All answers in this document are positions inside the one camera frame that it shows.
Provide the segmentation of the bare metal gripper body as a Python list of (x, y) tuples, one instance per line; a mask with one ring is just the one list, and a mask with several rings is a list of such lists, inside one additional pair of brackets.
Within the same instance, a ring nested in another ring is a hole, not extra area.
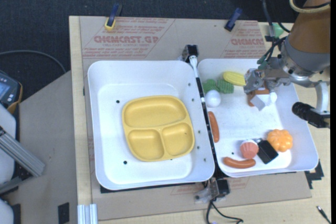
[(317, 85), (316, 81), (310, 80), (315, 73), (300, 67), (291, 58), (271, 57), (260, 64), (260, 70), (261, 78), (273, 88), (280, 84), (288, 86), (291, 83), (305, 88), (314, 88)]

